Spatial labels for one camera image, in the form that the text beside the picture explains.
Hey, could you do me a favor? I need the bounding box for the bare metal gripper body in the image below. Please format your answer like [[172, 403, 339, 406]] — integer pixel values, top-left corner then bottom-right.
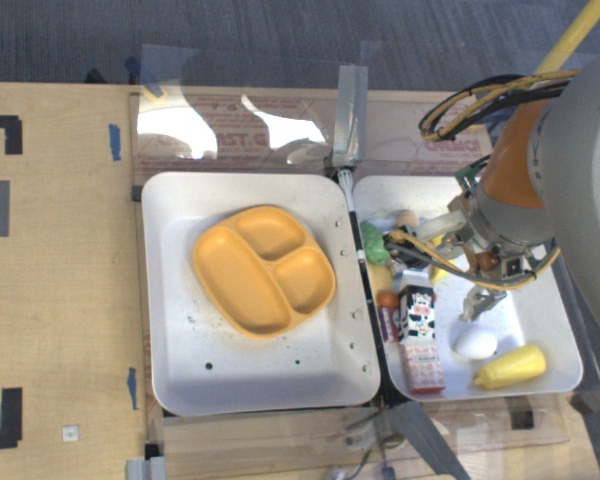
[[460, 231, 542, 292]]

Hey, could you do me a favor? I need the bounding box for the white egg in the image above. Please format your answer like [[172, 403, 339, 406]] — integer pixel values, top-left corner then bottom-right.
[[453, 328, 499, 361]]

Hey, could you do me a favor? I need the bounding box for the white plastic tray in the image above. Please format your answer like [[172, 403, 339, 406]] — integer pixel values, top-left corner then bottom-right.
[[140, 170, 383, 417], [352, 174, 585, 403]]

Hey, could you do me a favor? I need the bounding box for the small yellow toy piece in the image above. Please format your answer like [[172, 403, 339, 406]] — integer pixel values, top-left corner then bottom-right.
[[428, 262, 452, 288]]

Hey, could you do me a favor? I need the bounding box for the cow print milk carton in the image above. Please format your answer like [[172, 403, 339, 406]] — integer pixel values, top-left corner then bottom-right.
[[398, 269, 438, 344]]

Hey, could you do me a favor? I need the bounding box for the yellow squeeze bottle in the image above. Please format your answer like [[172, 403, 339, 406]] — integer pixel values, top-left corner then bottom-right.
[[471, 343, 548, 391]]

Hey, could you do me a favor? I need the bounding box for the pink patterned carton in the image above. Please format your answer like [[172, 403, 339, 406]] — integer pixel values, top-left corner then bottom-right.
[[399, 340, 447, 396]]

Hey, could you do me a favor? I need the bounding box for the green toy lettuce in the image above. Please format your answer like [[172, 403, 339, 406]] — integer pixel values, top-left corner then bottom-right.
[[359, 220, 393, 267]]

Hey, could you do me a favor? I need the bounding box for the thin black and white rod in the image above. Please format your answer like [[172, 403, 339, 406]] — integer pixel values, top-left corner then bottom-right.
[[336, 166, 392, 405]]

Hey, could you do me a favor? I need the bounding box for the orange divided plate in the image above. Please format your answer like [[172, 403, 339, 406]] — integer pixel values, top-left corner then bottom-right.
[[191, 204, 338, 341]]

